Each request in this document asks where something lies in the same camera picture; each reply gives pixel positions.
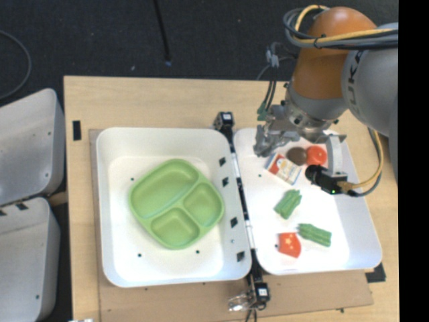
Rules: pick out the white plastic tray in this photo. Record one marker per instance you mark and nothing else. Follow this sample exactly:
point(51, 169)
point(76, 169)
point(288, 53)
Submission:
point(117, 213)
point(348, 220)

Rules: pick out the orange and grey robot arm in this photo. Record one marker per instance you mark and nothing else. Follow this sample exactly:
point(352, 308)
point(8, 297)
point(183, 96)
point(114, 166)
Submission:
point(321, 62)

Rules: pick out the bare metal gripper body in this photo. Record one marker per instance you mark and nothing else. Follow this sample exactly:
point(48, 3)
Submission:
point(301, 122)

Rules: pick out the thin black and white rod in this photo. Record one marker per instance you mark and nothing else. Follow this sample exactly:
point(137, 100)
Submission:
point(242, 193)

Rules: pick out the black cylinder on white bracket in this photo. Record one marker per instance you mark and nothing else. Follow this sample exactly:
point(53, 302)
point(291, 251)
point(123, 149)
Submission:
point(323, 176)

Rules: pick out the brown round biscuit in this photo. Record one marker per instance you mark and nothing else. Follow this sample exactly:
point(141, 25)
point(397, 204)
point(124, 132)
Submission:
point(296, 155)

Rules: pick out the red-orange tomato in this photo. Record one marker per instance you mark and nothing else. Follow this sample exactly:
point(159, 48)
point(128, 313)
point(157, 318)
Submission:
point(316, 155)

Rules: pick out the white and red carton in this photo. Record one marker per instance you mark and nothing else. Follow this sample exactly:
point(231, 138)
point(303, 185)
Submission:
point(283, 168)

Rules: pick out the green divided plate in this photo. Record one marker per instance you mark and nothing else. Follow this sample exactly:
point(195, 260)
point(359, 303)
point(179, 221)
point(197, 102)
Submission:
point(174, 203)

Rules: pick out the green asparagus bundle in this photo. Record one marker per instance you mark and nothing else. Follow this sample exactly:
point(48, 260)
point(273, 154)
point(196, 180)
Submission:
point(315, 235)
point(287, 204)

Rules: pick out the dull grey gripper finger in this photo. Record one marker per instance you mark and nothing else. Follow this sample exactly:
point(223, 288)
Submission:
point(276, 143)
point(261, 143)

